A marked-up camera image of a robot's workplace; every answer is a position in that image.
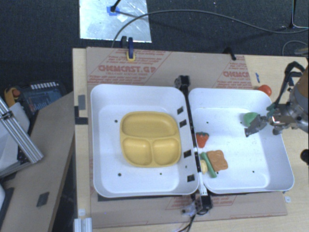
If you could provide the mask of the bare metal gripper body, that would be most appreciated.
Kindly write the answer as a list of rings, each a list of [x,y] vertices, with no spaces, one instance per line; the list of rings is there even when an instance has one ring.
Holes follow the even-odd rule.
[[[307,104],[287,102],[267,107],[267,119],[274,130],[307,130]]]

